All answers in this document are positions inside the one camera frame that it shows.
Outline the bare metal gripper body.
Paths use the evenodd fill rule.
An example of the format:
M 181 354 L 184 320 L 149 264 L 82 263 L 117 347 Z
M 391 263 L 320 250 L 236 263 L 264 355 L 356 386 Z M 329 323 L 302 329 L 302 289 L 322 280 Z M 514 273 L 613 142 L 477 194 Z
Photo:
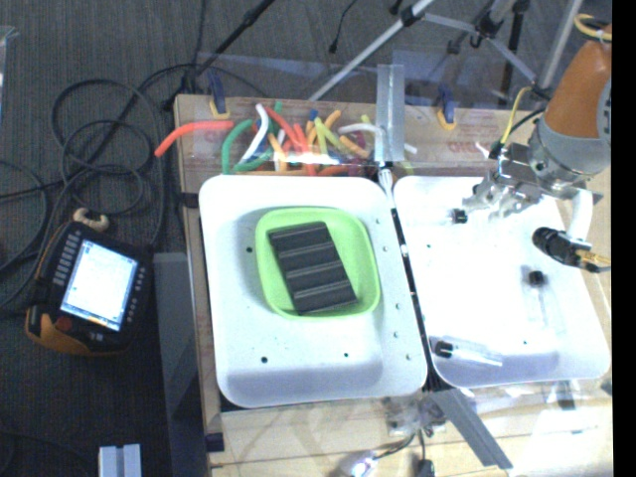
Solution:
M 496 182 L 533 203 L 542 195 L 572 199 L 594 176 L 591 162 L 571 146 L 497 143 L 496 158 Z

